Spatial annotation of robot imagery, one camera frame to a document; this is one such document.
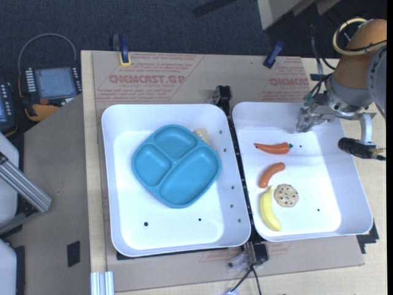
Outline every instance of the blue plate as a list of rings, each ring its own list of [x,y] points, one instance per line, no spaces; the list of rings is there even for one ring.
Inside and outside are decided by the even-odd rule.
[[[132,169],[139,182],[160,201],[172,208],[185,208],[210,188],[221,163],[194,132],[180,125],[166,125],[138,147]]]

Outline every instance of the white tray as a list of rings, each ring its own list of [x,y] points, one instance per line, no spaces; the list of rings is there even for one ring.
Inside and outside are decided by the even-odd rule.
[[[233,108],[257,232],[273,242],[368,232],[373,219],[353,158],[337,147],[345,136],[341,122],[336,119],[298,133],[295,124],[301,106],[240,103]],[[254,146],[281,142],[293,144],[288,154],[267,154]],[[291,184],[300,196],[293,208],[282,208],[273,199],[280,232],[268,228],[259,212],[259,198],[266,189],[258,187],[258,179],[276,162],[284,162],[286,169],[273,175],[270,184]]]
[[[136,179],[138,146],[164,125],[205,128],[222,168],[187,208],[170,208]],[[102,116],[112,242],[129,257],[240,246],[251,232],[243,187],[224,112],[210,104],[125,104]]]

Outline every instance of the yellow banana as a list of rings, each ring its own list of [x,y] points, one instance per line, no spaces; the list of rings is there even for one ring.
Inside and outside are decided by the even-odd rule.
[[[262,216],[262,219],[265,221],[265,224],[270,229],[279,232],[281,231],[281,224],[278,221],[276,215],[274,214],[271,206],[273,190],[274,187],[270,186],[269,189],[260,196],[259,211]]]

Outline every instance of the yellow clip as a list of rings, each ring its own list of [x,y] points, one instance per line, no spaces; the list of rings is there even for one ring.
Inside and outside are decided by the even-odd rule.
[[[119,53],[119,58],[120,58],[120,64],[123,68],[129,68],[131,66],[131,55],[128,53],[128,62],[124,63],[122,53]]]

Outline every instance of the sausage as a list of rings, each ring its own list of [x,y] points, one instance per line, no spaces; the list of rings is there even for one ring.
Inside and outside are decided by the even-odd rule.
[[[269,166],[261,175],[258,185],[261,188],[266,188],[269,185],[270,178],[279,171],[283,171],[285,169],[285,164],[282,162],[272,164]]]
[[[254,143],[257,149],[260,149],[266,153],[270,154],[287,154],[289,149],[292,147],[291,144],[287,142],[279,143],[279,144],[261,144]]]

